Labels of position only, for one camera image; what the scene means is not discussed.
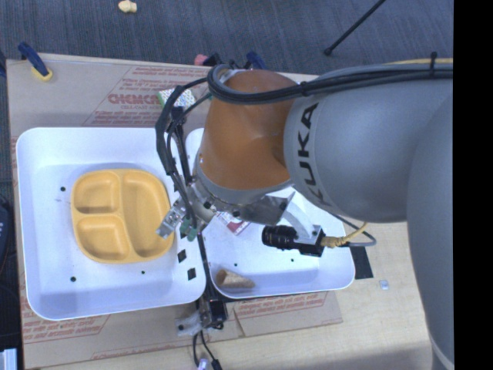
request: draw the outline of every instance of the gray carpet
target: gray carpet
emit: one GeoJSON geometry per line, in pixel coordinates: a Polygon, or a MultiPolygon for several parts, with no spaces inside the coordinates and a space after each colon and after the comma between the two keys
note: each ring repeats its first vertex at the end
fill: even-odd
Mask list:
{"type": "MultiPolygon", "coordinates": [[[[181,64],[213,52],[244,64],[254,50],[269,69],[306,74],[454,52],[454,0],[387,0],[330,57],[326,47],[378,0],[132,0],[135,14],[118,10],[119,1],[0,0],[0,49],[20,59],[17,45],[25,41],[39,52],[181,64]]],[[[0,77],[0,194],[10,201],[11,178],[0,77]]],[[[0,283],[16,291],[16,275],[11,256],[0,283]]],[[[0,307],[0,335],[10,336],[4,345],[17,345],[10,303],[0,307]]]]}

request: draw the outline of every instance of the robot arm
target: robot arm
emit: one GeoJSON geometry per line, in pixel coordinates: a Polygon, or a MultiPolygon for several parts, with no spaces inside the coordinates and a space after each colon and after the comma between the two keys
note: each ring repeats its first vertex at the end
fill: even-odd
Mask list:
{"type": "MultiPolygon", "coordinates": [[[[211,209],[268,226],[291,217],[316,256],[306,248],[323,232],[269,193],[293,186],[332,214],[406,220],[434,369],[454,368],[452,64],[345,69],[300,85],[266,70],[223,83],[225,72],[208,77],[215,97],[186,202],[205,222],[211,209]]],[[[281,228],[264,243],[293,234],[281,228]]]]}

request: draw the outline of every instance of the cardboard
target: cardboard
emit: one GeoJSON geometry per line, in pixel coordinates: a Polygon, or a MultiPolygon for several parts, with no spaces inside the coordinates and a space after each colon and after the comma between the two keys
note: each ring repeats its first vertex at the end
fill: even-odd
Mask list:
{"type": "MultiPolygon", "coordinates": [[[[38,126],[154,126],[161,110],[156,93],[203,78],[209,68],[40,56],[53,71],[48,82],[37,79],[27,61],[7,62],[25,368],[191,345],[192,336],[176,332],[175,319],[191,315],[195,311],[194,303],[67,321],[48,321],[34,313],[25,292],[15,142],[24,131],[38,126]]],[[[314,78],[287,76],[297,81],[314,78]]],[[[206,86],[199,86],[193,92],[198,99],[205,94],[206,86]]],[[[207,108],[204,103],[190,115],[184,126],[186,132],[203,125],[207,108]]],[[[235,301],[229,303],[227,309],[229,319],[224,329],[211,331],[209,340],[245,338],[342,322],[333,291],[235,301]]]]}

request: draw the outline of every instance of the yellow divided plate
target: yellow divided plate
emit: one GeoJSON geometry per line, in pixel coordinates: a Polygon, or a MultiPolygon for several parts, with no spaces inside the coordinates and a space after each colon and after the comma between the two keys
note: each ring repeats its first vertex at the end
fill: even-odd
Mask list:
{"type": "Polygon", "coordinates": [[[163,183],[144,170],[99,170],[72,188],[72,222],[82,252],[102,263],[150,261],[164,255],[156,229],[170,209],[163,183]]]}

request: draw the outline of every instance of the white tray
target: white tray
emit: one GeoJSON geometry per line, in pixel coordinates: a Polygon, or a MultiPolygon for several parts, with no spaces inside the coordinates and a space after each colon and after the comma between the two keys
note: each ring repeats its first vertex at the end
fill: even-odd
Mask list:
{"type": "MultiPolygon", "coordinates": [[[[192,131],[186,139],[189,159],[195,160],[203,129],[192,131]]],[[[292,188],[272,193],[285,197],[295,192],[294,201],[313,224],[325,234],[344,236],[344,225],[329,213],[315,207],[292,188]]],[[[286,220],[280,224],[289,225],[286,220]]],[[[321,257],[301,255],[298,250],[282,251],[262,243],[263,225],[250,224],[233,234],[217,217],[203,232],[207,260],[216,289],[228,298],[245,299],[282,294],[343,289],[354,280],[354,262],[348,247],[326,248],[321,257]],[[220,269],[233,271],[255,283],[253,288],[221,288],[216,284],[220,269]]]]}
{"type": "Polygon", "coordinates": [[[18,138],[17,164],[26,291],[36,314],[80,318],[190,303],[203,293],[206,277],[196,240],[176,234],[162,257],[132,264],[93,261],[75,240],[70,196],[84,173],[146,170],[164,182],[171,203],[177,198],[159,161],[154,129],[31,129],[18,138]],[[181,250],[186,259],[178,262],[181,250]],[[190,269],[196,276],[189,280],[190,269]]]}

